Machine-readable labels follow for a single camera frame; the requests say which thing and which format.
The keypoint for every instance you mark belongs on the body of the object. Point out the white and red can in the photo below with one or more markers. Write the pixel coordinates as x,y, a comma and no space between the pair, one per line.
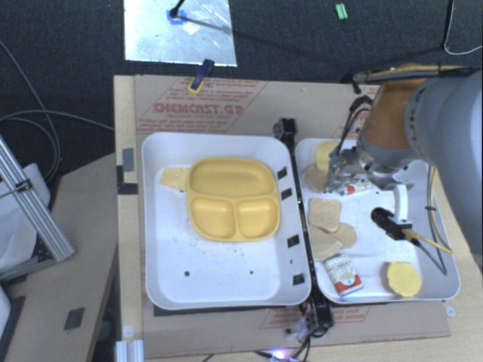
343,275

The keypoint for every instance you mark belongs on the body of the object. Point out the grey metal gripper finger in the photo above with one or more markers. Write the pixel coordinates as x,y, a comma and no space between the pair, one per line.
332,181

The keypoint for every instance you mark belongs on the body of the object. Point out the white plastic tray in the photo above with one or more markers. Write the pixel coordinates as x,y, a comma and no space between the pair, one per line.
226,273
377,251

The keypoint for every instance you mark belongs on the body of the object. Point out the round yellow biscuit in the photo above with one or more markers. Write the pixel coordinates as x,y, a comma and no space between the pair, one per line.
324,155
403,279

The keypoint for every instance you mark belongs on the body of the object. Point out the round tan biscuit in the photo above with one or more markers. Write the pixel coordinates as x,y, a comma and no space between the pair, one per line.
315,179
348,236

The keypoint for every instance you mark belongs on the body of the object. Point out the white and red packet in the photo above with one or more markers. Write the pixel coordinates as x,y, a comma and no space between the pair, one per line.
356,189

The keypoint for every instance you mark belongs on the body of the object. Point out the brown cardboard board red print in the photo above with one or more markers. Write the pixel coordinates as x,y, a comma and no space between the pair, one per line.
234,104

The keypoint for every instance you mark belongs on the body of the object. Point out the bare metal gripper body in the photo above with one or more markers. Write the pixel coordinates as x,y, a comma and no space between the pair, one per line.
352,162

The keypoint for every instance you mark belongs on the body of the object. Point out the yellow cracker piece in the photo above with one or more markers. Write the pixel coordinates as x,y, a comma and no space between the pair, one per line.
173,177

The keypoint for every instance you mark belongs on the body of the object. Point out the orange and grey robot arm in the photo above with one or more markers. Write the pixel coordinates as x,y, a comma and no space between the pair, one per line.
445,119

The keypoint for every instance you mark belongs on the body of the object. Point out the thin black rod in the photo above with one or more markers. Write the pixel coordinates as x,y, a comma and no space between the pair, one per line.
302,202

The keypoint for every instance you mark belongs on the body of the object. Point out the black cylinder on white bracket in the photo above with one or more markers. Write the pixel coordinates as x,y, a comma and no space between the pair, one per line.
388,221

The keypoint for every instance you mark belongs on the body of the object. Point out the tan bread slice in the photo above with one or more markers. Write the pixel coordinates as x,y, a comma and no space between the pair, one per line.
324,245
324,213

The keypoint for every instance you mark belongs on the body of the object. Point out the yellow divided plate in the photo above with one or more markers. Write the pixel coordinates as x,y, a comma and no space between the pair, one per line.
230,198

